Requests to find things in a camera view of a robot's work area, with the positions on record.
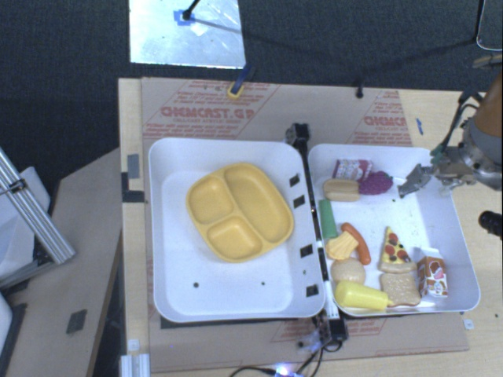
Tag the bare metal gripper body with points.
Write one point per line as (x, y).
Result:
(460, 167)

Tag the orange and white carton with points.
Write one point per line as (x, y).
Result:
(432, 275)

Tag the green rectangular stick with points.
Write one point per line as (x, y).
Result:
(327, 218)

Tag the thin black and white rod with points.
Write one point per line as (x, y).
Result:
(314, 218)

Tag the pizza slice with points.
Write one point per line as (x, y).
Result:
(394, 253)

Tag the yellow crinkle fries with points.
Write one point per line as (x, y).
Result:
(340, 246)

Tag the orange sausage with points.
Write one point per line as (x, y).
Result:
(362, 246)

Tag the yellow divided plate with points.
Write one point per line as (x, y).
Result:
(239, 210)

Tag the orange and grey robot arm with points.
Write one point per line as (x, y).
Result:
(491, 110)

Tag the white plastic tray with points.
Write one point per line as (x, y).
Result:
(236, 289)
(424, 218)

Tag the pink and white packet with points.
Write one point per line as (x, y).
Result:
(351, 169)

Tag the black cylinder on white bracket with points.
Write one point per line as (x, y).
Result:
(492, 222)

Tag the brown cardboard board red print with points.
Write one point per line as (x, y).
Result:
(220, 112)

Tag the purple grapes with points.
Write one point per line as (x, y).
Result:
(376, 183)

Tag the round beige bread roll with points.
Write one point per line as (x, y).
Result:
(347, 271)

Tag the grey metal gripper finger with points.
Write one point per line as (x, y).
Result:
(421, 172)
(410, 189)

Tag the brown bread slice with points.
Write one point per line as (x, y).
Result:
(400, 290)

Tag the tan hot dog bun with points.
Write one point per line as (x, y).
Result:
(341, 190)

